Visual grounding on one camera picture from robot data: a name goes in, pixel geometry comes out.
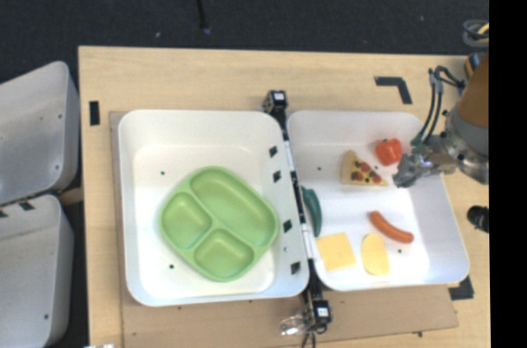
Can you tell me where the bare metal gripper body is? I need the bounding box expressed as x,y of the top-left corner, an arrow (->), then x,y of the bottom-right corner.
411,134 -> 490,185

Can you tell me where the orange toy bell pepper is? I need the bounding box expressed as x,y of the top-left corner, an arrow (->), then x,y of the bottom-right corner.
374,137 -> 403,167

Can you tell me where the toy pizza slice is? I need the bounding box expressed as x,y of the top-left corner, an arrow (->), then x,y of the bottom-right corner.
339,149 -> 389,188

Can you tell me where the orange toy sausage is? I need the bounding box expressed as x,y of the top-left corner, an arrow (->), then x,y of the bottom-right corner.
368,210 -> 415,245

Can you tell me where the white plastic tray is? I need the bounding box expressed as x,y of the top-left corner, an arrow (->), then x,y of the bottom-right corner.
286,109 -> 471,293
117,108 -> 311,308

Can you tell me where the yellow oval toy slice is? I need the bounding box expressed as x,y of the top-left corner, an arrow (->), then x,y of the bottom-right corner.
360,232 -> 391,277

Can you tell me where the green toy chili pepper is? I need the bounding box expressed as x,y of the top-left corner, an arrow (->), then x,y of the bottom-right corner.
300,185 -> 324,239

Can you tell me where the yellow square cheese slice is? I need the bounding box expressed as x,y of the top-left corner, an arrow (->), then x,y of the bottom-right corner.
315,231 -> 358,273

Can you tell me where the green divided plate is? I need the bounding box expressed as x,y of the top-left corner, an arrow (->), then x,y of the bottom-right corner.
157,165 -> 282,284

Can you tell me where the black block with thin wires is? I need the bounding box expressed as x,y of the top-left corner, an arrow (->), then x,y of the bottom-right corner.
310,299 -> 333,325
262,89 -> 290,113

